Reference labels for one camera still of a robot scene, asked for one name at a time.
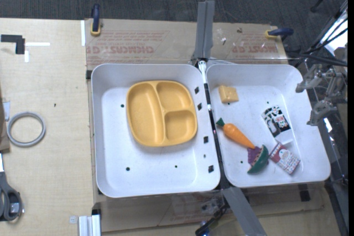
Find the thin black and white rod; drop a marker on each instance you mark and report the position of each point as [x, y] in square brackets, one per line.
[206, 92]

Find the yellow divided plate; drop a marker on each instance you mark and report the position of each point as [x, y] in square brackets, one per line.
[143, 116]

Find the brown cardboard board red print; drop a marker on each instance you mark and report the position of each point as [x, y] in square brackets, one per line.
[130, 47]

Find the orange carrot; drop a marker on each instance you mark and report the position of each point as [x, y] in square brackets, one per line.
[235, 133]

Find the white plastic tray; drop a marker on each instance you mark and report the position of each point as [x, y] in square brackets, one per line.
[155, 168]
[254, 116]

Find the black and white carton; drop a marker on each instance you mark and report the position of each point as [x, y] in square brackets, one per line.
[276, 121]

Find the green watermelon slice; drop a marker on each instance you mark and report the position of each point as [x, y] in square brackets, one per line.
[259, 163]

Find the red and white carton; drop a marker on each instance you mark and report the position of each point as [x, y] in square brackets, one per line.
[286, 159]

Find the grey scissors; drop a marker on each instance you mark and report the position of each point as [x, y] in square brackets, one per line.
[5, 190]

